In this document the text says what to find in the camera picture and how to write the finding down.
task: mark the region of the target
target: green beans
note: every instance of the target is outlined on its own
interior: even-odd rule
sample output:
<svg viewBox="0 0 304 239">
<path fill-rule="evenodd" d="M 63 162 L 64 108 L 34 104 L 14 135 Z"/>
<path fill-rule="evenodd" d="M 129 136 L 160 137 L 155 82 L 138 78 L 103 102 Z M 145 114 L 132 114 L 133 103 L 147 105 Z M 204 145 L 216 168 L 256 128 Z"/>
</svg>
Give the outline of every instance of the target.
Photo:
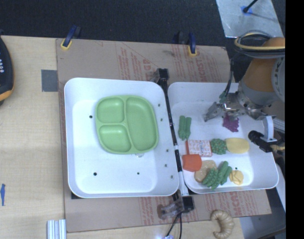
<svg viewBox="0 0 304 239">
<path fill-rule="evenodd" d="M 178 136 L 183 141 L 188 140 L 188 138 L 191 135 L 191 124 L 192 124 L 192 118 L 191 117 L 185 117 L 183 115 L 180 116 Z"/>
<path fill-rule="evenodd" d="M 223 185 L 227 182 L 227 178 L 231 173 L 232 168 L 228 166 L 228 162 L 224 161 L 221 165 L 220 169 L 212 168 L 207 176 L 202 181 L 203 185 L 207 187 L 211 187 L 211 189 L 215 189 L 220 185 Z"/>
</svg>

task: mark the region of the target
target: cardboard sheet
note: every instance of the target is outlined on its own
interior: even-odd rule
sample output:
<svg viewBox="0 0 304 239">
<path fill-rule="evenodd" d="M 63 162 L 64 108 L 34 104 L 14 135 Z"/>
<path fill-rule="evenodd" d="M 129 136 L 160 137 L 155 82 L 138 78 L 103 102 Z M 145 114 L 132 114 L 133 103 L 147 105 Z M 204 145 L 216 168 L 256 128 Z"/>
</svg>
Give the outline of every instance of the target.
<svg viewBox="0 0 304 239">
<path fill-rule="evenodd" d="M 188 54 L 186 45 L 73 40 L 69 50 L 56 40 L 58 91 L 61 122 L 64 200 L 67 232 L 170 224 L 157 208 L 172 203 L 170 197 L 129 197 L 80 199 L 68 185 L 65 110 L 63 89 L 74 77 L 149 81 L 157 68 L 169 70 L 173 82 L 227 82 L 229 58 L 223 47 L 197 46 L 197 56 Z M 265 190 L 193 195 L 195 209 L 183 222 L 209 220 L 215 209 L 233 217 L 270 214 Z"/>
</svg>

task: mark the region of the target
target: wooden table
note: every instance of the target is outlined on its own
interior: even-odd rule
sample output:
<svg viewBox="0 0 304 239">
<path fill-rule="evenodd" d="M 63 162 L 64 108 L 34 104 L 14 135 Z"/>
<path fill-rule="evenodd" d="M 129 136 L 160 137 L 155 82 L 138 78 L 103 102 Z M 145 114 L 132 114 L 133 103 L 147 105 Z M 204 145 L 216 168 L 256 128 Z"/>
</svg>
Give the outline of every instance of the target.
<svg viewBox="0 0 304 239">
<path fill-rule="evenodd" d="M 65 218 L 58 92 L 43 92 L 41 70 L 57 70 L 55 38 L 2 36 L 15 70 L 0 106 L 0 239 L 44 239 L 48 220 Z M 242 239 L 239 218 L 229 239 Z M 161 239 L 171 225 L 81 233 L 68 239 Z M 214 239 L 217 222 L 183 223 L 182 238 Z M 171 234 L 178 238 L 177 223 Z"/>
</svg>

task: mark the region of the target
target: black carpet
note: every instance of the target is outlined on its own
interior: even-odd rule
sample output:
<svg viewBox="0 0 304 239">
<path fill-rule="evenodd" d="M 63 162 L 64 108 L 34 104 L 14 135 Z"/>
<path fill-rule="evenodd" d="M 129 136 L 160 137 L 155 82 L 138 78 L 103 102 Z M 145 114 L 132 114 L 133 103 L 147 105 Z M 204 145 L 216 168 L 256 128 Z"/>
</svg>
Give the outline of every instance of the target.
<svg viewBox="0 0 304 239">
<path fill-rule="evenodd" d="M 286 0 L 272 3 L 285 36 Z M 64 38 L 72 25 L 95 40 L 171 43 L 178 31 L 186 39 L 192 32 L 197 45 L 230 51 L 216 0 L 0 0 L 5 35 Z"/>
</svg>

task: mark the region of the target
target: green plate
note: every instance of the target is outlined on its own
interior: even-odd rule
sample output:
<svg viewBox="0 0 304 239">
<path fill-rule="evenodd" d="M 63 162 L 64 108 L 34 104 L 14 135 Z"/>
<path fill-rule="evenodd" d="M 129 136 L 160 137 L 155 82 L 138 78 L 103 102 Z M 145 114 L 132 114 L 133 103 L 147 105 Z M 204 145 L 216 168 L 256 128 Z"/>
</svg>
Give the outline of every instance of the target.
<svg viewBox="0 0 304 239">
<path fill-rule="evenodd" d="M 152 105 L 139 96 L 110 96 L 96 106 L 100 144 L 111 153 L 145 153 L 156 147 L 158 128 Z"/>
</svg>

